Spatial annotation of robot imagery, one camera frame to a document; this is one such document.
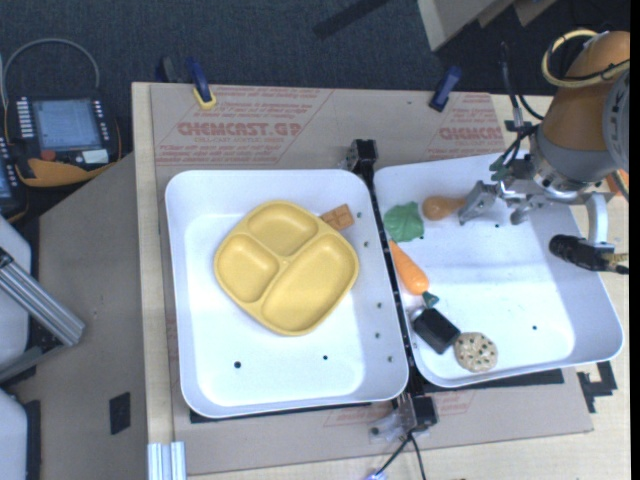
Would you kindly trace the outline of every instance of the cookie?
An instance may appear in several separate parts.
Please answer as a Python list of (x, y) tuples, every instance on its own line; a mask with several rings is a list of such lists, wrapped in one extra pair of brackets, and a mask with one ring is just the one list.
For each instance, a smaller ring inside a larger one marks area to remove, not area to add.
[(338, 206), (327, 213), (323, 213), (320, 215), (320, 218), (336, 231), (342, 231), (354, 223), (351, 210), (349, 210), (349, 206), (346, 204)]
[(498, 348), (484, 334), (465, 332), (454, 346), (458, 364), (473, 373), (491, 370), (498, 362)]

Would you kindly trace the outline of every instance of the device screen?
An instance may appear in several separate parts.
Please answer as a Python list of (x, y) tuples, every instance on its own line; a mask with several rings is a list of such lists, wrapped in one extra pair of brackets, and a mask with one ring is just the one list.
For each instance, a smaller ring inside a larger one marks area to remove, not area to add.
[(0, 199), (11, 197), (11, 187), (4, 170), (2, 160), (0, 160)]
[(34, 101), (33, 110), (42, 149), (100, 147), (100, 134), (88, 98)]

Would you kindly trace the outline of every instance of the tray hinge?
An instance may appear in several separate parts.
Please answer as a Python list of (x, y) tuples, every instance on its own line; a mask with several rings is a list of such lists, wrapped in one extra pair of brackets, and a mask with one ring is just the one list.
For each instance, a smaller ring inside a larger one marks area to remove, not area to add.
[(393, 267), (393, 259), (391, 258), (391, 251), (389, 250), (389, 242), (387, 241), (387, 235), (384, 231), (384, 221), (380, 213), (380, 207), (378, 206), (378, 197), (376, 195), (375, 185), (373, 183), (373, 165), (375, 164), (377, 159), (378, 150), (375, 140), (355, 139), (351, 143), (349, 152), (347, 154), (346, 169), (353, 172), (354, 174), (360, 175), (369, 190), (369, 197), (371, 198), (371, 205), (373, 207), (376, 227), (378, 228), (378, 238), (380, 240), (382, 251), (384, 253), (385, 265), (387, 267), (387, 273), (389, 274), (389, 282), (391, 284), (391, 290), (393, 291), (393, 298), (395, 300), (398, 320), (400, 322), (400, 329), (402, 331), (404, 351), (407, 356), (407, 362), (409, 364), (409, 383), (406, 391), (408, 391), (412, 396), (419, 396), (424, 394), (424, 380), (422, 375), (418, 371), (415, 360), (413, 358), (409, 329), (407, 327), (404, 315), (404, 307), (402, 305), (402, 299), (400, 297), (400, 288), (398, 285), (398, 280), (396, 278), (395, 269)]
[(393, 406), (393, 411), (387, 416), (369, 425), (369, 438), (372, 442), (390, 443), (409, 432), (426, 433), (439, 421), (436, 404), (431, 396), (404, 392), (394, 400)]

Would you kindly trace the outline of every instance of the yellow divided plate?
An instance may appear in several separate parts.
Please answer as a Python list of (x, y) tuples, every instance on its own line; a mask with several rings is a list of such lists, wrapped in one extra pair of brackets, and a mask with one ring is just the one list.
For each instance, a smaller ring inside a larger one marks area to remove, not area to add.
[(252, 210), (223, 240), (213, 265), (220, 286), (242, 309), (290, 336), (320, 325), (359, 269), (340, 233), (288, 201)]

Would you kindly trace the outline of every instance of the orange toy carrot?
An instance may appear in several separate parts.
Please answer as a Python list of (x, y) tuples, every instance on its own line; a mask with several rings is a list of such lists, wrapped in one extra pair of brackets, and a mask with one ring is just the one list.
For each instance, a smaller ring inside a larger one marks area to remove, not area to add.
[(393, 240), (389, 240), (393, 264), (404, 287), (414, 295), (423, 295), (429, 290), (429, 278), (422, 269)]

